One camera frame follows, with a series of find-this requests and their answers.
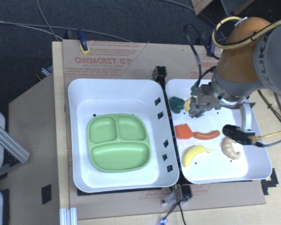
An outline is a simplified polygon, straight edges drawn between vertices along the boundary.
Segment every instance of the yellow toy banana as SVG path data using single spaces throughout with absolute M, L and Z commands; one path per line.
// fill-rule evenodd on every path
M 183 157 L 183 164 L 185 167 L 188 167 L 195 156 L 203 152 L 211 152 L 211 150 L 205 148 L 202 145 L 193 146 L 186 151 Z

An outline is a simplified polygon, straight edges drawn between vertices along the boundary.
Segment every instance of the blue and yellow clamp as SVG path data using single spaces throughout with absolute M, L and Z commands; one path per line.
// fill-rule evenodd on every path
M 80 47 L 82 53 L 83 54 L 88 54 L 90 52 L 90 48 L 88 46 L 86 38 L 85 38 L 83 32 L 81 31 L 81 29 L 77 30 L 77 35 L 78 35 L 78 38 L 80 40 L 79 47 Z

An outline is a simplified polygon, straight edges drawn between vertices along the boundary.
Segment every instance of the green plate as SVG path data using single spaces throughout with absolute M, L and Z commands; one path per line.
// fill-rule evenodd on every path
M 143 121 L 130 114 L 107 114 L 88 125 L 89 155 L 103 172 L 127 172 L 144 167 L 151 146 Z

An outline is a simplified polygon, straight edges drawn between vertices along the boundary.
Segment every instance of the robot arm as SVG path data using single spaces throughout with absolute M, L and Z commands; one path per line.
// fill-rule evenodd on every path
M 281 20 L 271 24 L 256 17 L 237 19 L 226 45 L 218 44 L 213 34 L 223 52 L 211 82 L 199 86 L 196 97 L 191 97 L 189 115 L 200 117 L 221 107 L 240 109 L 242 126 L 226 125 L 223 133 L 238 143 L 253 144 L 249 137 L 255 135 L 250 129 L 254 103 L 246 98 L 265 88 L 281 95 Z

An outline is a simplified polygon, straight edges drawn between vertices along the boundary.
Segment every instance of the white tray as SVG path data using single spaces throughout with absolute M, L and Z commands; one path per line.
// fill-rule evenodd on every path
M 196 80 L 173 79 L 166 84 L 166 93 L 168 99 L 178 97 L 184 100 L 190 98 L 191 87 Z M 202 80 L 201 84 L 207 84 L 209 80 Z M 211 153 L 200 154 L 189 167 L 182 166 L 182 173 L 185 178 L 195 184 L 226 182 L 240 180 L 265 179 L 270 176 L 272 166 L 266 148 L 258 148 L 250 145 L 235 144 L 235 151 L 241 152 L 238 160 L 232 160 L 223 154 L 221 143 L 225 137 L 222 134 L 222 128 L 226 124 L 241 126 L 240 110 L 231 110 L 221 108 L 220 110 L 211 110 L 204 113 L 199 118 L 191 118 L 188 112 L 183 109 L 180 113 L 172 112 L 174 125 L 185 124 L 193 132 L 208 133 L 212 130 L 219 130 L 221 135 L 212 140 L 177 139 L 177 146 L 180 160 L 183 161 L 184 153 L 194 145 L 203 145 L 211 149 Z M 256 135 L 260 135 L 260 130 L 252 114 L 252 129 Z
M 81 191 L 170 187 L 177 182 L 177 159 L 159 84 L 152 80 L 76 79 L 69 85 L 68 97 L 73 177 Z M 87 144 L 88 123 L 94 114 L 111 113 L 134 114 L 144 122 L 151 145 L 151 159 L 145 167 L 130 172 L 102 172 L 92 164 Z

